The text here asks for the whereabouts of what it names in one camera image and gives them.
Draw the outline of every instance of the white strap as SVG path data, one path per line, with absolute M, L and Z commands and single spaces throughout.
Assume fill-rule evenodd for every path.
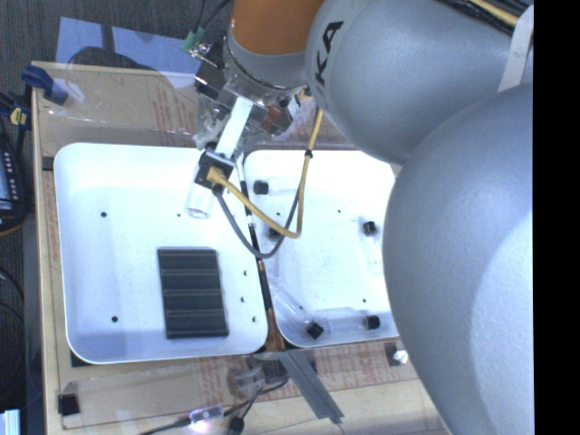
M 511 46 L 507 55 L 506 70 L 499 83 L 498 92 L 516 87 L 522 82 L 526 69 L 527 52 L 534 32 L 534 6 L 530 5 L 519 17 L 511 38 Z

